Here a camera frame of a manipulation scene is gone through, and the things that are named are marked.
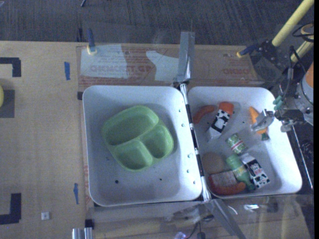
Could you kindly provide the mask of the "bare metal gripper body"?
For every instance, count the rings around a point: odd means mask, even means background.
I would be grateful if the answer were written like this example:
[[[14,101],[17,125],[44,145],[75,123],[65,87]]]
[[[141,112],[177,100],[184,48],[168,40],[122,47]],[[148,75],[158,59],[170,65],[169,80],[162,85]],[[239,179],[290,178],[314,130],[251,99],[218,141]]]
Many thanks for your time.
[[[288,107],[283,104],[276,105],[275,117],[280,120],[283,124],[310,124],[314,125],[314,113],[311,107]]]

